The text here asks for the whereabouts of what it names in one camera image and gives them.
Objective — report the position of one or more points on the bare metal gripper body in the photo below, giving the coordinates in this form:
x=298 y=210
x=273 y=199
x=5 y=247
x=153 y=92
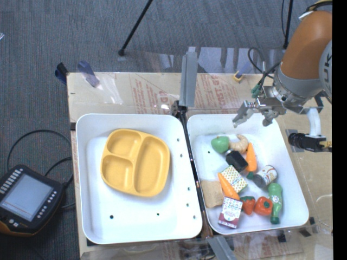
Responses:
x=273 y=99

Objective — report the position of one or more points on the green bottle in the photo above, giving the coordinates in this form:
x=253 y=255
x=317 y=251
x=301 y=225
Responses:
x=275 y=202

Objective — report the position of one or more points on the yellow divided plate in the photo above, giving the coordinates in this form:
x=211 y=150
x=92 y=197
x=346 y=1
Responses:
x=151 y=161

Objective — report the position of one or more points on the white plastic tray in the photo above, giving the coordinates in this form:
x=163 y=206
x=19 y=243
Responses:
x=135 y=218
x=284 y=172

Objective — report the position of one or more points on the beige croissant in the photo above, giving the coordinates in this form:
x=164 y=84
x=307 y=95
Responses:
x=240 y=145

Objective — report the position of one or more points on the red and white carton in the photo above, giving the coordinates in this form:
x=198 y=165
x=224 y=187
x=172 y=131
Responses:
x=230 y=213

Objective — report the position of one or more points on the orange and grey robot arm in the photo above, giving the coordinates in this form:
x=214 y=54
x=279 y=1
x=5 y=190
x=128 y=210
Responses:
x=303 y=53

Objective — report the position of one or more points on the black cylinder on white bracket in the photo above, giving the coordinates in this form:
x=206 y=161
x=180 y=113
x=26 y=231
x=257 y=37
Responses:
x=306 y=142

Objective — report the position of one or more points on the green apple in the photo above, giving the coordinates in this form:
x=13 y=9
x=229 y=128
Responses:
x=219 y=144

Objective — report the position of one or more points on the brown cardboard board red print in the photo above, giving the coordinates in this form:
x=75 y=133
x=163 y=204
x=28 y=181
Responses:
x=108 y=96

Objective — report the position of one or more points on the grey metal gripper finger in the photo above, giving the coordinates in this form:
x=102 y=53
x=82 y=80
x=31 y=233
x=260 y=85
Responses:
x=269 y=117
x=245 y=112

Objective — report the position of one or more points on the black bottle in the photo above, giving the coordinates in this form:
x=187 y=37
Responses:
x=237 y=160

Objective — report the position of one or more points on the orange bell pepper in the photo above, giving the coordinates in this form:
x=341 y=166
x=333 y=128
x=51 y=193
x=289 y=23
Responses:
x=263 y=206

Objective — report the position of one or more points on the orange carrot with green end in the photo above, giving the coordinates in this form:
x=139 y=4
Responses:
x=251 y=157

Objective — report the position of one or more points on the brown bread slice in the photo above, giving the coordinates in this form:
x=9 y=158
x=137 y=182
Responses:
x=212 y=194

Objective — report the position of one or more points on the red strawberry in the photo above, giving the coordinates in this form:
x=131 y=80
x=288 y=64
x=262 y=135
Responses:
x=248 y=205

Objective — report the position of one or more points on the white carton with dotted print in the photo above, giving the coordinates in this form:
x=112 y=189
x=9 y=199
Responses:
x=235 y=178

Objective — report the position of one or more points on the white can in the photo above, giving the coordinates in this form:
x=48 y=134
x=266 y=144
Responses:
x=267 y=175

